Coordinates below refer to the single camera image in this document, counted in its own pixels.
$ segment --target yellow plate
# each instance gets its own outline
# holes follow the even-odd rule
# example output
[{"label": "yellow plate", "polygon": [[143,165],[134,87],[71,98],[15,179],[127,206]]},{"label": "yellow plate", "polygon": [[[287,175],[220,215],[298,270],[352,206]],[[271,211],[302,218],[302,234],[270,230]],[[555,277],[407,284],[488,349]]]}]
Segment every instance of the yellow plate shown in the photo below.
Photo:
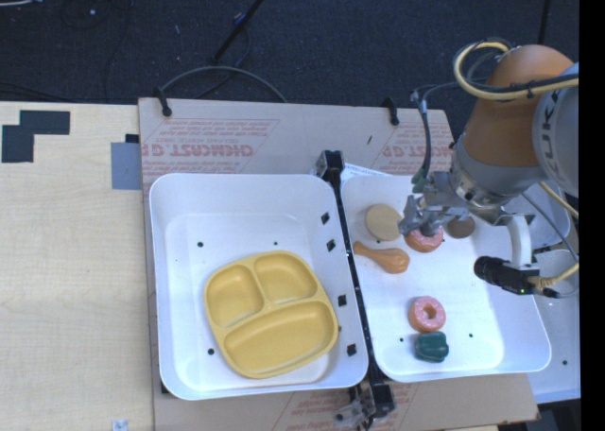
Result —
[{"label": "yellow plate", "polygon": [[321,282],[290,251],[256,253],[217,269],[203,297],[218,347],[246,377],[297,369],[337,340],[336,314]]}]

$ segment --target black cable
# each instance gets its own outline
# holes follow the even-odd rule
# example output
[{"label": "black cable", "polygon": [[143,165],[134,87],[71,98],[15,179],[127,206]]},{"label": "black cable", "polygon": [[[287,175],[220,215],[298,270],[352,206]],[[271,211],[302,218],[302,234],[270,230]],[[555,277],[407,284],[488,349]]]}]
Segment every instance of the black cable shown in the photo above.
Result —
[{"label": "black cable", "polygon": [[532,80],[527,83],[511,83],[507,87],[497,87],[493,85],[484,85],[482,83],[476,83],[474,81],[466,80],[469,85],[484,92],[490,92],[492,94],[509,94],[511,92],[518,92],[520,90],[531,91],[532,88],[544,87],[552,85],[553,83],[560,83],[562,81],[568,81],[572,79],[579,79],[579,74],[574,73],[571,75],[559,75],[552,78],[544,78],[539,80]]},{"label": "black cable", "polygon": [[[243,64],[244,60],[246,59],[246,57],[249,55],[249,53],[251,51],[251,35],[246,28],[242,29],[242,32],[244,32],[246,34],[246,39],[247,39],[246,50],[244,51],[244,54],[238,60],[235,61],[235,63],[233,64],[234,68],[240,68],[241,65]],[[195,96],[194,98],[202,98],[203,96],[209,94],[213,90],[220,88],[225,83],[227,83],[227,81],[229,81],[233,77],[233,75],[235,75],[235,72],[229,72],[224,79],[222,79],[215,85],[205,89],[201,94]]]},{"label": "black cable", "polygon": [[233,43],[233,41],[237,38],[239,33],[244,29],[247,23],[249,23],[254,16],[254,13],[261,7],[265,0],[254,0],[251,7],[243,13],[237,19],[231,33],[227,37],[227,39],[223,42],[223,44],[218,48],[216,53],[210,58],[210,63],[216,65],[218,61],[223,56],[223,54],[229,49],[229,46]]},{"label": "black cable", "polygon": [[107,60],[107,63],[105,64],[105,72],[104,72],[104,76],[103,76],[103,94],[105,95],[105,99],[107,101],[109,101],[109,95],[108,95],[108,91],[107,91],[107,85],[108,85],[108,82],[109,82],[110,71],[112,69],[113,59],[115,58],[115,55],[116,55],[118,49],[120,48],[120,46],[122,45],[122,43],[126,39],[126,35],[128,33],[128,30],[129,30],[131,9],[132,9],[133,6],[134,6],[134,0],[129,0],[129,4],[128,4],[127,10],[126,10],[126,20],[125,20],[125,23],[124,23],[124,30],[122,32],[122,35],[118,39],[118,42],[113,47],[112,54],[110,55],[110,57]]},{"label": "black cable", "polygon": [[431,166],[431,157],[432,157],[432,142],[431,142],[431,132],[430,127],[428,125],[428,105],[426,99],[429,95],[432,95],[437,90],[449,89],[449,88],[460,88],[459,84],[456,81],[451,81],[448,83],[443,83],[441,85],[424,85],[412,91],[411,93],[411,101],[415,102],[418,110],[421,114],[421,118],[423,119],[423,128],[424,128],[424,159],[423,164],[421,165],[419,171],[412,178],[412,183],[414,183],[413,192],[422,192],[426,179],[428,178],[428,173],[430,171]]},{"label": "black cable", "polygon": [[7,94],[20,94],[20,95],[27,95],[27,96],[32,96],[41,100],[50,100],[50,101],[61,101],[61,102],[67,102],[67,103],[77,103],[76,100],[70,99],[70,98],[64,98],[62,96],[58,96],[58,95],[53,95],[53,94],[49,94],[47,92],[41,92],[40,90],[35,90],[33,88],[28,88],[26,86],[23,85],[17,85],[15,83],[10,83],[8,81],[0,81],[0,86],[7,86],[7,87],[11,87],[13,90],[5,90],[0,88],[0,92],[4,92]]},{"label": "black cable", "polygon": [[540,213],[540,215],[542,215],[542,217],[544,218],[544,220],[550,225],[550,227],[555,231],[555,233],[557,234],[557,236],[561,239],[561,241],[563,242],[563,244],[567,247],[567,249],[569,250],[569,252],[571,253],[572,257],[574,258],[574,260],[579,261],[579,257],[578,254],[574,251],[574,249],[572,248],[571,244],[569,243],[569,240],[564,236],[564,234],[561,232],[561,230],[557,227],[557,225],[554,223],[554,221],[548,217],[548,215],[546,214],[546,211],[544,209],[542,209],[533,199],[531,199],[526,193],[523,193],[521,196],[523,196],[523,198],[529,203],[531,204],[534,209]]}]

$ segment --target white tray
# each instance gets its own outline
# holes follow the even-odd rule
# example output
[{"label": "white tray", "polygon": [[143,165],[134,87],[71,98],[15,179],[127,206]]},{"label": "white tray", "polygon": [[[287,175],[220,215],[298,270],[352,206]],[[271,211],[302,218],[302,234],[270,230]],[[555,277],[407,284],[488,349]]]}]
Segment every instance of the white tray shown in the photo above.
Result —
[{"label": "white tray", "polygon": [[[558,275],[575,261],[567,250],[538,253],[536,260],[545,277]],[[552,346],[550,364],[542,371],[528,375],[538,404],[581,398],[579,273],[556,282],[551,288],[565,297],[536,299]]]},{"label": "white tray", "polygon": [[[336,198],[326,182],[309,175],[167,174],[152,185],[149,209],[160,374],[172,394],[201,400],[348,388],[363,379],[365,337]],[[316,360],[251,379],[236,373],[220,354],[202,291],[216,269],[269,250],[292,251],[314,269],[340,332],[330,352]],[[346,304],[339,305],[339,297]]]},{"label": "white tray", "polygon": [[[441,246],[430,253],[410,249],[403,237],[378,243],[370,234],[365,225],[368,208],[384,203],[403,214],[411,189],[409,176],[358,176],[342,187],[352,244],[359,240],[370,248],[399,247],[410,257],[407,271],[399,274],[386,273],[367,257],[354,257],[378,367],[400,382],[545,368],[550,343],[533,296],[514,295],[474,273],[479,256],[511,258],[505,227],[475,219],[470,237],[453,239],[446,234]],[[449,354],[440,363],[414,354],[418,333],[409,325],[406,312],[422,295],[435,297],[445,308],[447,320],[441,330]]]}]

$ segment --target dark carpet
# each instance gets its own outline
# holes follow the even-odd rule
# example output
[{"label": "dark carpet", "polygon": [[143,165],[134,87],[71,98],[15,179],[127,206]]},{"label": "dark carpet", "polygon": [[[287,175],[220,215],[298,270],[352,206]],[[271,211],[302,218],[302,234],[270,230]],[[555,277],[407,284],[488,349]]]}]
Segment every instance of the dark carpet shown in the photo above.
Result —
[{"label": "dark carpet", "polygon": [[[134,104],[167,85],[174,98],[280,102],[274,87],[292,103],[414,107],[412,90],[452,81],[457,51],[487,37],[579,60],[579,0],[262,0],[217,60],[246,74],[170,84],[211,65],[257,0],[10,1],[0,0],[2,100]],[[458,138],[475,101],[460,89],[428,101]]]}]

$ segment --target toy donut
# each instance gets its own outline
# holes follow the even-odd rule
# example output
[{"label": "toy donut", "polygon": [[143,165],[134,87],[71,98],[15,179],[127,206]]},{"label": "toy donut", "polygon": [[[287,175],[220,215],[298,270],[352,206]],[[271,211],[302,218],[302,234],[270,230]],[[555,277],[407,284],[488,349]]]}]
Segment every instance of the toy donut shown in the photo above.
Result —
[{"label": "toy donut", "polygon": [[418,332],[436,332],[445,323],[445,310],[433,297],[418,297],[410,305],[407,318]]},{"label": "toy donut", "polygon": [[432,236],[424,236],[420,228],[410,231],[404,239],[413,250],[428,253],[435,250],[443,242],[443,226],[439,226],[437,232]]}]

